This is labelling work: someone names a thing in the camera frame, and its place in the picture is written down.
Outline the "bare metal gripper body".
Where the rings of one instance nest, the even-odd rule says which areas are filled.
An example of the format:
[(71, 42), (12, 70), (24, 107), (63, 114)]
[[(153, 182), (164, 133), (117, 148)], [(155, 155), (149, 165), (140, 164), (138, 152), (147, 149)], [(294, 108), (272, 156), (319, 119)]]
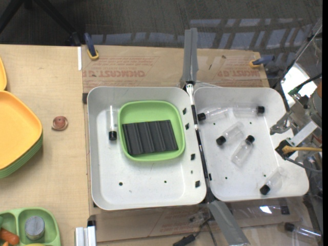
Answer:
[(319, 127), (319, 95), (313, 93), (310, 97), (292, 94), (295, 103), (291, 106), (290, 120), (294, 128), (303, 128), (310, 122)]

